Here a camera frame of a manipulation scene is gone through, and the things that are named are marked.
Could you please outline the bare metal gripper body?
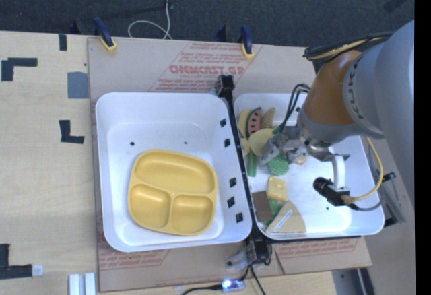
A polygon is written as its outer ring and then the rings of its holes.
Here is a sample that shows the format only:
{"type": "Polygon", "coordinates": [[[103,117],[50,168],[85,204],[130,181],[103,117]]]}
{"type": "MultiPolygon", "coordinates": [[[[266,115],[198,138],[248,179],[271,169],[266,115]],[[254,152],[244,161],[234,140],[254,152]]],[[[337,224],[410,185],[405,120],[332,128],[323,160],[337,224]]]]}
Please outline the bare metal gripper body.
{"type": "Polygon", "coordinates": [[[284,127],[282,141],[284,142],[282,151],[284,149],[298,148],[298,157],[312,156],[319,161],[332,161],[333,159],[333,153],[329,149],[330,145],[328,143],[314,139],[307,132],[303,134],[298,127],[284,127]]]}

